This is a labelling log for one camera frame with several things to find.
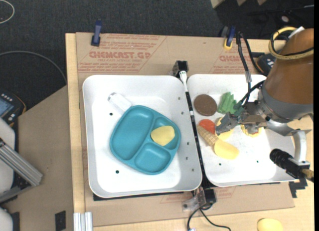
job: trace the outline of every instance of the white cable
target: white cable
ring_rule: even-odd
[[[14,9],[14,6],[13,6],[10,2],[7,2],[6,0],[0,0],[0,2],[7,3],[7,4],[12,8],[12,14],[11,14],[11,16],[10,16],[7,20],[0,21],[0,24],[2,24],[2,23],[5,23],[5,22],[9,21],[9,20],[14,16],[15,9]]]

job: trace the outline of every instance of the yellow cable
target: yellow cable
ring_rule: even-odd
[[[275,52],[275,50],[273,49],[273,46],[272,46],[272,41],[274,41],[276,39],[276,37],[278,37],[284,31],[295,30],[295,29],[296,29],[295,27],[284,27],[284,28],[282,28],[274,33],[274,35],[272,36],[272,38],[270,39],[269,44],[268,44],[269,52],[271,53],[272,56],[274,56],[277,59],[281,59],[281,60],[295,60],[295,59],[304,58],[304,57],[307,57],[311,54],[314,54],[313,49],[310,51],[307,51],[305,53],[300,53],[300,54],[295,54],[295,55],[281,55],[281,54],[278,54]]]

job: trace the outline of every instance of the teal plate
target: teal plate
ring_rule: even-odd
[[[151,131],[172,126],[175,137],[165,146],[155,143]],[[172,162],[180,144],[180,130],[167,117],[145,106],[130,107],[116,124],[110,149],[121,162],[145,174],[160,174]]]

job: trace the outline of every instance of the blue clip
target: blue clip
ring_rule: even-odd
[[[101,28],[102,28],[102,21],[100,19],[97,19],[96,22],[95,22],[94,35],[92,36],[91,45],[93,45],[93,46],[99,46],[100,45]]]
[[[225,39],[224,48],[230,50],[235,36],[235,26],[231,26],[227,38]]]

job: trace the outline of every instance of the brown toy cookie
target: brown toy cookie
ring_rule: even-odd
[[[208,94],[200,94],[194,100],[194,108],[200,115],[212,116],[217,111],[217,103]]]

